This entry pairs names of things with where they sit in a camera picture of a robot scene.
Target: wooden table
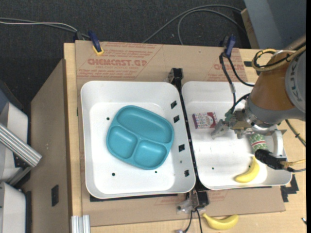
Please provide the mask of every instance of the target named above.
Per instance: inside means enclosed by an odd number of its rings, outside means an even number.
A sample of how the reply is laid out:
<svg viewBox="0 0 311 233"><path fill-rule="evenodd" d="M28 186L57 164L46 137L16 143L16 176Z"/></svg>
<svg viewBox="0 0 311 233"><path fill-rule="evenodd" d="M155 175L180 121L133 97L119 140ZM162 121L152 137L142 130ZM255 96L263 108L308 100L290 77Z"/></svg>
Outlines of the wooden table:
<svg viewBox="0 0 311 233"><path fill-rule="evenodd" d="M244 61L251 61L256 50L240 50ZM23 186L32 192L32 232L69 232L70 217L82 216L81 172L78 139L75 44L64 44L64 59L55 68L31 103L31 145L43 158L32 170ZM257 78L251 67L245 68L248 80ZM305 122L292 120L293 126L305 138ZM284 147L289 160L305 158L305 148L287 129ZM295 175L299 191L289 195L286 211L279 213L241 215L239 223L228 233L306 232L306 173ZM51 206L51 189L58 185L59 202ZM189 220L171 220L126 225L92 227L92 233L173 233L185 229ZM203 232L219 232L202 220ZM200 232L194 219L189 233Z"/></svg>

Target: blue plate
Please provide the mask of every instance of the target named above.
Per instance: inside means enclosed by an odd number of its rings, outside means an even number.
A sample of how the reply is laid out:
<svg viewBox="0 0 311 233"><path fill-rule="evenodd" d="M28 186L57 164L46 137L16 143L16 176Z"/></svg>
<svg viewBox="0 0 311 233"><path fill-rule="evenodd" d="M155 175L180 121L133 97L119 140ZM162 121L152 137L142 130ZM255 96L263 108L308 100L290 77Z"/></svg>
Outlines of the blue plate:
<svg viewBox="0 0 311 233"><path fill-rule="evenodd" d="M146 109L121 108L109 127L106 144L118 159L142 169L155 169L166 160L174 140L172 125Z"/></svg>

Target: banana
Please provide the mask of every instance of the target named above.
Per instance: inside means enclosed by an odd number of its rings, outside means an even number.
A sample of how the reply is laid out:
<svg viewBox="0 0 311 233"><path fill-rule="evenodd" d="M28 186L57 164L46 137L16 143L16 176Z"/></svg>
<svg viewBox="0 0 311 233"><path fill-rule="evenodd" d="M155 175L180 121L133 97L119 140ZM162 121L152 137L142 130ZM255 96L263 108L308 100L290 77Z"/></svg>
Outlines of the banana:
<svg viewBox="0 0 311 233"><path fill-rule="evenodd" d="M245 173L236 176L234 180L239 183L248 183L253 179L255 179L258 173L259 173L259 164L255 156L253 156L253 162L251 167Z"/></svg>
<svg viewBox="0 0 311 233"><path fill-rule="evenodd" d="M232 215L224 219L216 219L203 213L202 216L206 219L208 225L215 230L228 230L235 226L239 221L239 215Z"/></svg>

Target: black floor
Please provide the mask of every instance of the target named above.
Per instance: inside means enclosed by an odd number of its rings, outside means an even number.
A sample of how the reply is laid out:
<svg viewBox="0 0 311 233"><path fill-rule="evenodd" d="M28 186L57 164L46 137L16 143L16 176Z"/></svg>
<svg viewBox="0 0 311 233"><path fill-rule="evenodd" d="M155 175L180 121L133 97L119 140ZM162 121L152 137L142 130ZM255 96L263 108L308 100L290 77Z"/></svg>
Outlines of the black floor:
<svg viewBox="0 0 311 233"><path fill-rule="evenodd" d="M86 34L92 30L101 41L142 42L178 14L207 4L245 8L243 0L0 0L0 17L62 22ZM242 25L231 9L209 9ZM180 44L177 24L174 21L148 42ZM233 34L236 47L249 47L242 30L211 12L189 15L180 32L185 45L218 46L224 36ZM73 33L60 29L0 24L0 80L28 107L63 57L63 43L72 41Z"/></svg>

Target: white container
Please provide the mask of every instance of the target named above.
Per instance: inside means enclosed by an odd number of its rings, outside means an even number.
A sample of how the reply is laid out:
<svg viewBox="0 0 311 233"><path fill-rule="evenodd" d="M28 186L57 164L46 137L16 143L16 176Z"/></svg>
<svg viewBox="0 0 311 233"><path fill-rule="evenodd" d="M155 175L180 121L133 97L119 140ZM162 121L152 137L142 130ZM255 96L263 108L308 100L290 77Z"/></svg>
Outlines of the white container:
<svg viewBox="0 0 311 233"><path fill-rule="evenodd" d="M86 187L100 199L186 193L195 174L177 89L165 82L90 81L81 89ZM109 153L106 135L115 114L134 105L167 119L174 142L165 162L155 170L131 166Z"/></svg>
<svg viewBox="0 0 311 233"><path fill-rule="evenodd" d="M251 92L251 87L234 83L237 99ZM192 120L195 113L214 112L216 118L224 119L225 113L233 105L233 96L229 84L225 82L187 82L182 87L182 94L189 120L194 156L201 183L208 189L220 190L243 187L260 187L287 184L292 174L285 170L274 170L258 161L260 172L249 183L238 183L234 177L247 171L251 164L252 150L246 137L238 139L233 130L225 135L211 138L214 130L196 129ZM244 108L241 101L236 109ZM271 136L266 136L268 148L273 149Z"/></svg>
<svg viewBox="0 0 311 233"><path fill-rule="evenodd" d="M27 142L28 117L13 104L6 104L0 114L0 123ZM15 167L13 152L0 143L0 182L11 179L20 169Z"/></svg>
<svg viewBox="0 0 311 233"><path fill-rule="evenodd" d="M25 233L25 195L5 182L0 183L0 233Z"/></svg>

